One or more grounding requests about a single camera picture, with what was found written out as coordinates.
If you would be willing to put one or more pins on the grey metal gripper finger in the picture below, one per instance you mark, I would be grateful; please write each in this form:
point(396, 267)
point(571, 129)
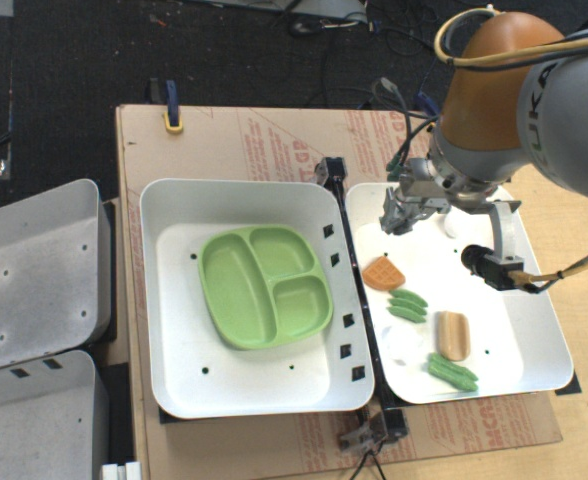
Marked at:
point(389, 215)
point(411, 218)

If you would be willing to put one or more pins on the green toy pea pods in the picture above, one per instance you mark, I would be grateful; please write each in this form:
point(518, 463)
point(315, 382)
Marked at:
point(408, 305)
point(451, 373)

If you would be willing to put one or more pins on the tan toy hot dog bun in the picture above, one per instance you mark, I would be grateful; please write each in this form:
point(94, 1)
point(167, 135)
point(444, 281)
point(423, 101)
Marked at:
point(453, 335)

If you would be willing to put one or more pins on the white plastic tray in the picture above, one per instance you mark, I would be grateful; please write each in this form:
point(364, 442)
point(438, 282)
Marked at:
point(184, 368)
point(29, 428)
point(34, 278)
point(499, 328)

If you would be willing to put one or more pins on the green divided plate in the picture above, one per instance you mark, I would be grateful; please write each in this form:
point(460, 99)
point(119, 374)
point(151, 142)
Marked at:
point(244, 293)

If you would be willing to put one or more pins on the orange toy waffle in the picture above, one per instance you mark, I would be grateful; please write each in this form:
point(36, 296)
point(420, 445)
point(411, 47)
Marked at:
point(383, 274)

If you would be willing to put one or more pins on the black cylinder on white bracket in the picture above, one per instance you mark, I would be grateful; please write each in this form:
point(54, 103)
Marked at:
point(494, 268)

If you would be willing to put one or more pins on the white round toy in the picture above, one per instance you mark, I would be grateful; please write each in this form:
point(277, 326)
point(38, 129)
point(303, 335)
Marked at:
point(401, 343)

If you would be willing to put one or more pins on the white toy egg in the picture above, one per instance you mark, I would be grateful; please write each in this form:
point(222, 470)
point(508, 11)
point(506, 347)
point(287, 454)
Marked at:
point(454, 225)

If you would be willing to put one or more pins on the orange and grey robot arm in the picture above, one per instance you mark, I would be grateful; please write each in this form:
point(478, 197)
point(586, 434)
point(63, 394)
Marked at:
point(494, 98)

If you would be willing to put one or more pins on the brown cardboard board, red print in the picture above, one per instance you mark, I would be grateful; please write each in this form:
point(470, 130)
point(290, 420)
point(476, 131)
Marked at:
point(274, 138)

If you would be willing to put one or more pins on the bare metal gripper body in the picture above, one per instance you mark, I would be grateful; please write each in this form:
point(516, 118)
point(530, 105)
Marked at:
point(419, 183)

